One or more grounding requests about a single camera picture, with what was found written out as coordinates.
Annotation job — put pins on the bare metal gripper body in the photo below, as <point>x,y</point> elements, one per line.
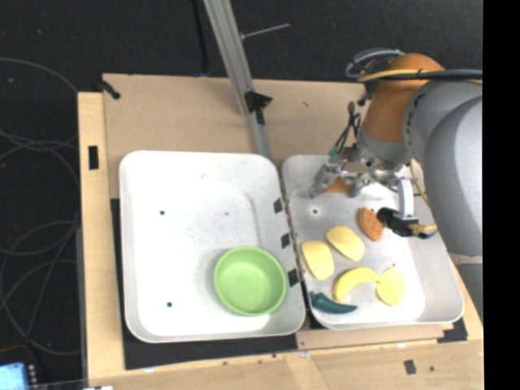
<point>367,168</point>

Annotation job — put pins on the yellow banana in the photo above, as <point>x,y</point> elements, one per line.
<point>353,280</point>

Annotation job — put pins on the green chili pepper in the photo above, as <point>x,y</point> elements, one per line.
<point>333,307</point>

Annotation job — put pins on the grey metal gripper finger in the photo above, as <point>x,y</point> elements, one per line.
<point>321,182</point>
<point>357,186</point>

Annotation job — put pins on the yellow lemon wedge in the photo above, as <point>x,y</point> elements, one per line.
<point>392,289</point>

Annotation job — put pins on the brown cardboard board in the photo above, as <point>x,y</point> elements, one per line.
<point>183,116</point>

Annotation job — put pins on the white plastic tray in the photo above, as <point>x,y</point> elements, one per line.
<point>390,315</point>
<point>183,238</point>

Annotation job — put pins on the yellow oval potato slice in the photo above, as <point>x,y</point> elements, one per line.
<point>346,242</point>
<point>318,259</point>

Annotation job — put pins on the green bowl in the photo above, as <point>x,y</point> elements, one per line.
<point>250,280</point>

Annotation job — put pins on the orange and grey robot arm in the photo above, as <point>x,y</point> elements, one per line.
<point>447,144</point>

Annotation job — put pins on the black cylinder on white bracket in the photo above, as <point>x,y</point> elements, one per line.
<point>406,201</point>

